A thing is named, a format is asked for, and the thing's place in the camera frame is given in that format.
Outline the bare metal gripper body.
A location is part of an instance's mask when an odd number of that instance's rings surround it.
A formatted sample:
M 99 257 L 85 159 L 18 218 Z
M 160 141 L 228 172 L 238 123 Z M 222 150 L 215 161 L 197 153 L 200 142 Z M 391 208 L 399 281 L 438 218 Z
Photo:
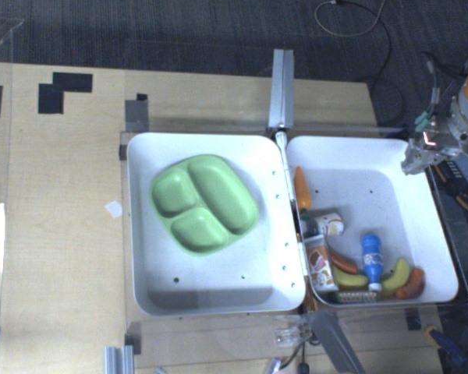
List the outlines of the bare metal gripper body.
M 468 114 L 452 109 L 429 117 L 424 112 L 415 120 L 401 168 L 406 175 L 417 175 L 457 157 L 468 158 Z

